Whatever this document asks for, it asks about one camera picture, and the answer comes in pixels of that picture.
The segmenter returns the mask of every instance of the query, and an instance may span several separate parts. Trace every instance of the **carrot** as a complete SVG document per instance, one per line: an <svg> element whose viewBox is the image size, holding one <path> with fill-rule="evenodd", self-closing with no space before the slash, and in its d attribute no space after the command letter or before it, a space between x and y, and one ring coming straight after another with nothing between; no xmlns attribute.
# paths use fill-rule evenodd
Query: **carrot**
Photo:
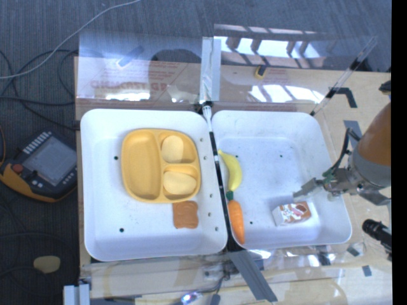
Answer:
<svg viewBox="0 0 407 305"><path fill-rule="evenodd" d="M228 210L231 227L233 229L233 232L235 233L236 239L240 244L244 244L244 222L242 207L236 200L229 200Z"/></svg>

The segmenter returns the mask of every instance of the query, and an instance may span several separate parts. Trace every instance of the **small carton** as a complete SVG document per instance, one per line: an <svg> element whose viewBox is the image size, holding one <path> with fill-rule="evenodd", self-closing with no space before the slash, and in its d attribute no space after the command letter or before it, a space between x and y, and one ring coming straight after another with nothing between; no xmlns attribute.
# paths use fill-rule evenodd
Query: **small carton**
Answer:
<svg viewBox="0 0 407 305"><path fill-rule="evenodd" d="M311 211L306 201L279 205L272 211L276 226L303 222L311 218Z"/></svg>

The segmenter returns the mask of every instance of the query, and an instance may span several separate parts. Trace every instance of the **white cable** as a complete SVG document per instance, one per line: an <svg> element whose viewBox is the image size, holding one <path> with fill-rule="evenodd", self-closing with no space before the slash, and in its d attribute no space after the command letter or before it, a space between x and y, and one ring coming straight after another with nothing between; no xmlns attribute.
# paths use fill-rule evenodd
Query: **white cable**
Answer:
<svg viewBox="0 0 407 305"><path fill-rule="evenodd" d="M100 16L102 16L103 14L107 13L110 10L113 10L116 8L121 8L124 6L130 6L131 4L138 3L139 1L142 1L142 0L134 0L129 3L121 3L121 4L117 4L116 6L112 6L112 7L109 7L108 9L105 9L104 11L102 11L99 14L97 14L96 16L94 16L91 20L89 20L85 25L83 25L81 28L79 28L76 32L72 33L67 38L65 38L60 44L57 45L57 47L39 65L36 65L32 69L24 71L24 72L20 72L18 74L0 77L0 79L11 79L11 78L19 77L19 76L24 76L24 75L29 74L30 72L38 69L43 64L45 64L45 62L47 62L63 44L65 44L68 40L70 40L72 37L74 37L76 34L78 34L80 31L82 31L87 25L92 23L94 20L96 20L97 18L99 18Z"/></svg>

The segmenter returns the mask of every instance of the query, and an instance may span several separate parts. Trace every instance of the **clear plastic panel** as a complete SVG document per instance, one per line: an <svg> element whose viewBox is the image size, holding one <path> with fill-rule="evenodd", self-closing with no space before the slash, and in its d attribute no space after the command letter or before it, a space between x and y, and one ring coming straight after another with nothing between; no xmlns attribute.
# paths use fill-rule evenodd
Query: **clear plastic panel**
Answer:
<svg viewBox="0 0 407 305"><path fill-rule="evenodd" d="M214 32L212 44L204 45L211 50L203 51L212 64L202 69L211 71L203 78L219 78L219 84L206 87L206 99L232 108L291 104L290 110L318 110L376 45L370 36L302 30L215 25Z"/></svg>
<svg viewBox="0 0 407 305"><path fill-rule="evenodd" d="M198 101L201 39L119 32L80 38L77 98L154 107Z"/></svg>

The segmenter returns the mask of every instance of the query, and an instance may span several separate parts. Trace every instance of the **gray carpet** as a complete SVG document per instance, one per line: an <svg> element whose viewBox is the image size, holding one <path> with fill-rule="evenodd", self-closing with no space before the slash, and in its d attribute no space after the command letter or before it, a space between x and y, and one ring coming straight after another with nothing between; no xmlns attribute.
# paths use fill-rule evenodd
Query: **gray carpet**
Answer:
<svg viewBox="0 0 407 305"><path fill-rule="evenodd" d="M23 70L39 64L47 55L37 56L53 50L93 16L128 1L132 0L0 0L0 76L14 73L28 62ZM375 36L378 44L362 70L391 69L392 0L143 0L109 11L88 29L200 38L213 36L214 24ZM38 70L10 85L7 80L0 80L0 92L3 96L18 94L45 102L72 101L72 57L78 48L79 36L74 36ZM73 105L23 105L0 99L0 126L7 157L13 156L15 146L45 126L59 131L74 144L73 124ZM62 286L75 281L77 274L76 193L59 203L48 204L0 184L0 205L0 237L37 232L62 240L34 235L0 240L0 304L62 304ZM52 253L62 259L60 270L52 276L17 269L6 273L11 268L31 266L33 257ZM55 295L52 299L45 297L49 294Z"/></svg>

